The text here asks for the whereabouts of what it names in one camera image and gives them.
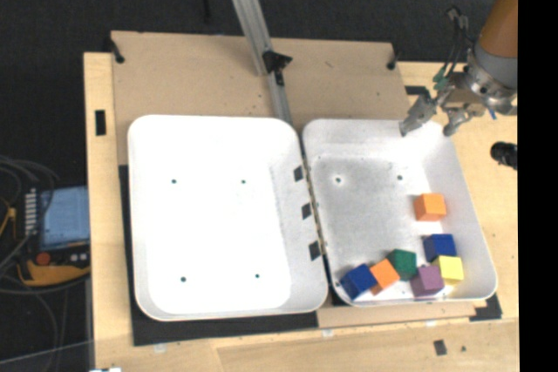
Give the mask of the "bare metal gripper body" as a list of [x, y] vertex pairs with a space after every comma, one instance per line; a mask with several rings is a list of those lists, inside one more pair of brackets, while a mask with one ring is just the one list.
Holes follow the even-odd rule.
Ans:
[[500, 115], [516, 115], [516, 90], [505, 86], [474, 64], [461, 71], [436, 75], [436, 104], [443, 110], [462, 109], [482, 115], [484, 110]]

